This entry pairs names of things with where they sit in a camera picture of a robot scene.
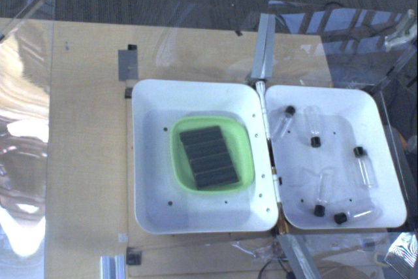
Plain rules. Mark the green plastic bowl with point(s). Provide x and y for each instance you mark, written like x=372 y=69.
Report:
x=243 y=143

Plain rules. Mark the white plastic tray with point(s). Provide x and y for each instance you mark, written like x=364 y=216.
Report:
x=202 y=98
x=326 y=98

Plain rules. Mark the black ribbed rack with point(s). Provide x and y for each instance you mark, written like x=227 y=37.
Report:
x=209 y=157

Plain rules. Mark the clear bottle with black cap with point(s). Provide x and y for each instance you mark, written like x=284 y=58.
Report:
x=324 y=189
x=313 y=124
x=359 y=212
x=365 y=170
x=283 y=121

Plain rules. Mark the thin black and white rod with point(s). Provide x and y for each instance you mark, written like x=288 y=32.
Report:
x=267 y=127

